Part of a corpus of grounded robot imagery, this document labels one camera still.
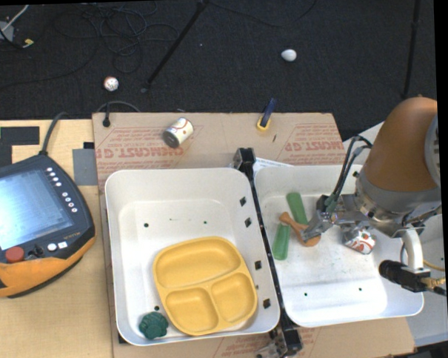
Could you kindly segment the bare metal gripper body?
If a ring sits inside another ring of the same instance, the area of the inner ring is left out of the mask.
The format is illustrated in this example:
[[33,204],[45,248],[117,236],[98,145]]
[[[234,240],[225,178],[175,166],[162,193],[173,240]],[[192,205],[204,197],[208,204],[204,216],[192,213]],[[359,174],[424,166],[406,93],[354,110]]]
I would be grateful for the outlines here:
[[370,217],[372,211],[365,211],[355,205],[353,197],[343,197],[333,200],[329,204],[326,199],[319,199],[316,202],[317,213],[328,213],[331,216],[332,227],[339,227],[343,236],[351,239],[358,235],[358,231],[371,229],[382,232],[390,238],[395,238],[398,234],[398,226],[392,220],[378,220],[377,215]]

